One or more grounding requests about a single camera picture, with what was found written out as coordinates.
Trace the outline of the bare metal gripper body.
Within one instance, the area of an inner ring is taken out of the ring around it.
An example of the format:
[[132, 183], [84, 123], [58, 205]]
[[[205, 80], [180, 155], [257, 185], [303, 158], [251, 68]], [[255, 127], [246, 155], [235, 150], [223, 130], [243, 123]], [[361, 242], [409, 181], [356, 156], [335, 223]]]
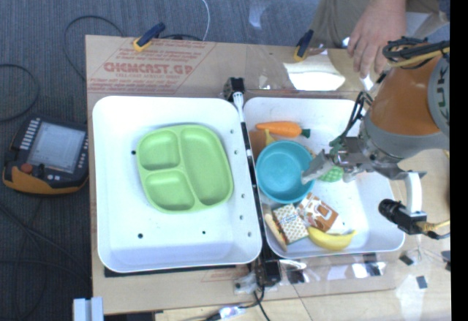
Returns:
[[340, 135], [334, 140], [334, 164], [346, 173], [400, 173], [400, 161], [376, 147], [368, 137]]

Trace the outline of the person's hand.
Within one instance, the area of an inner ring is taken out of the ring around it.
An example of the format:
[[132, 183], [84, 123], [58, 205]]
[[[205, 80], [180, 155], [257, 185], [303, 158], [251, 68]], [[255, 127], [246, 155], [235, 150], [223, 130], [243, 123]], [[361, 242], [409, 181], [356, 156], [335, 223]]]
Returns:
[[370, 0], [352, 30], [347, 52], [361, 78], [380, 74], [386, 65], [383, 48], [406, 34], [405, 0]]

